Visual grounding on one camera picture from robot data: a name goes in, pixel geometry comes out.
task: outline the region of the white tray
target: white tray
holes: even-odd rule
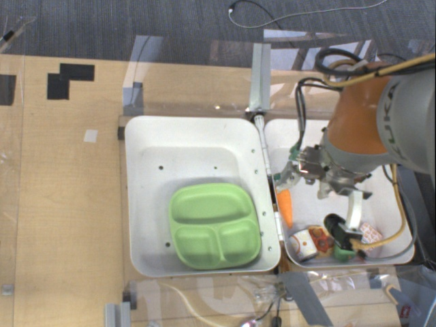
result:
[[[305,140],[302,146],[319,144],[322,137],[321,129],[327,126],[327,124],[328,121],[307,121]],[[297,121],[285,119],[272,120],[265,127],[265,135],[272,173],[281,172],[289,156],[290,147],[298,139]],[[299,263],[289,242],[289,236],[299,230],[307,228],[309,225],[323,225],[324,217],[329,213],[336,213],[342,218],[346,218],[347,215],[348,199],[346,197],[338,196],[332,192],[328,198],[318,200],[318,188],[318,182],[314,185],[306,185],[302,179],[297,186],[291,189],[294,225],[292,229],[288,229],[284,222],[282,222],[282,224],[286,251],[294,263],[303,268],[315,270],[320,268],[404,264],[413,258],[414,247],[401,257],[377,263],[363,262],[357,258],[342,263],[333,257],[322,259],[315,258],[308,262]],[[378,168],[372,172],[372,177],[357,185],[357,188],[373,193],[368,200],[363,202],[362,221],[370,223],[381,232],[384,237],[394,234],[400,228],[401,216],[396,204],[392,185],[386,180],[382,168]],[[410,240],[411,234],[409,228],[406,227],[406,230],[399,238],[387,245],[372,250],[370,255],[371,257],[382,258],[396,254],[406,248]]]
[[[139,116],[127,124],[125,145],[131,260],[141,274],[253,273],[278,264],[280,246],[254,125],[242,119]],[[197,271],[177,257],[168,205],[181,187],[216,182],[234,183],[249,193],[258,214],[262,248],[246,266]]]

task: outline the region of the wooden table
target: wooden table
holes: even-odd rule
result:
[[[47,100],[47,74],[59,73],[60,63],[95,65],[95,80],[71,81],[69,100]],[[0,74],[17,74],[22,67],[22,57],[0,58]],[[121,302],[129,276],[125,273],[129,258],[123,244],[117,137],[124,83],[146,71],[144,96],[151,103],[149,108],[165,106],[168,114],[183,110],[189,114],[193,106],[204,108],[204,101],[213,104],[216,99],[224,109],[244,108],[248,102],[250,69],[139,64],[132,74],[131,67],[127,62],[26,57],[25,72],[19,77],[24,107],[19,101],[0,107],[0,120],[8,123],[12,134],[22,135],[22,141],[15,140],[16,154],[10,162],[20,172],[20,179],[14,181],[20,193],[13,183],[4,186],[9,193],[2,190],[2,195],[10,197],[2,205],[10,204],[11,213],[0,215],[0,278],[14,280],[15,292],[0,296],[0,326],[102,326],[104,305]],[[276,109],[292,109],[289,89],[299,77],[291,72],[272,75],[277,85]],[[307,105],[323,108],[313,113],[326,118],[335,96],[309,96]],[[216,115],[214,110],[208,106],[205,114]],[[87,130],[98,131],[95,142],[84,141]],[[14,215],[17,207],[18,217]],[[131,277],[144,279],[134,272]],[[142,281],[140,292],[146,304],[156,295],[163,318],[160,326],[233,326],[264,307],[253,308],[253,303],[246,302],[236,316],[227,316],[200,297],[212,290],[215,297],[231,299],[239,279]],[[349,295],[353,294],[327,304],[338,326],[353,321],[359,321],[359,326],[399,325],[394,305],[380,290],[367,290],[364,298],[362,292],[354,298]],[[306,326],[294,303],[283,304],[282,310],[283,327]],[[203,317],[193,317],[193,311]],[[152,312],[151,306],[148,311],[136,311],[132,326],[146,326]]]

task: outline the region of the green plate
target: green plate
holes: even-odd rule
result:
[[[234,184],[179,189],[170,201],[170,229],[180,260],[198,270],[242,266],[260,251],[253,201]]]

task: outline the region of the white cable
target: white cable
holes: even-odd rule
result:
[[[278,17],[276,19],[270,20],[269,22],[265,22],[263,24],[260,25],[240,25],[239,23],[237,23],[233,18],[232,18],[232,12],[233,12],[233,8],[229,8],[229,19],[230,22],[232,22],[234,25],[240,27],[240,28],[244,28],[244,29],[257,29],[257,28],[262,28],[265,27],[266,25],[270,25],[272,23],[276,23],[279,20],[283,20],[286,18],[291,18],[291,17],[297,17],[297,16],[304,16],[307,14],[321,14],[324,12],[333,12],[333,11],[344,11],[344,10],[367,10],[369,8],[373,8],[373,7],[377,7],[380,6],[381,4],[387,2],[387,0],[382,0],[374,5],[368,5],[368,6],[360,6],[360,7],[339,7],[339,8],[332,8],[329,10],[318,10],[318,11],[311,11],[311,12],[298,12],[295,14],[288,14],[286,16],[282,16],[282,17]]]

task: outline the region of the gray carpet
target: gray carpet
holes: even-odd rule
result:
[[[26,53],[56,57],[127,60],[136,35],[167,37],[161,57],[174,63],[207,64],[211,40],[261,42],[262,29],[241,29],[228,20],[236,0],[0,0],[0,21],[36,16]],[[332,7],[368,5],[380,0],[254,0],[273,16]],[[260,8],[241,3],[239,22],[268,20]],[[365,11],[340,11],[289,18],[282,28],[373,39],[377,47],[410,57],[410,40],[435,40],[435,0],[390,0]],[[277,25],[268,28],[277,29]],[[241,57],[231,65],[246,66]]]

